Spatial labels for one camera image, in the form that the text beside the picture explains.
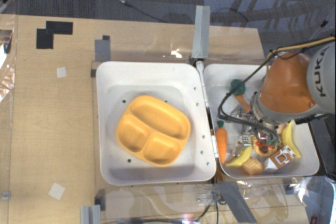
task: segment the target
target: brown and white carton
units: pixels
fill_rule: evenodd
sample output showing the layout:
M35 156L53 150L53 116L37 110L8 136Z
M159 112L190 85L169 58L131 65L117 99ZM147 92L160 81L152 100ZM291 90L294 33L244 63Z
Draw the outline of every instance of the brown and white carton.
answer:
M282 149L276 151L264 161L264 172L273 173L276 170L284 167L294 158L294 151L289 146L284 146Z

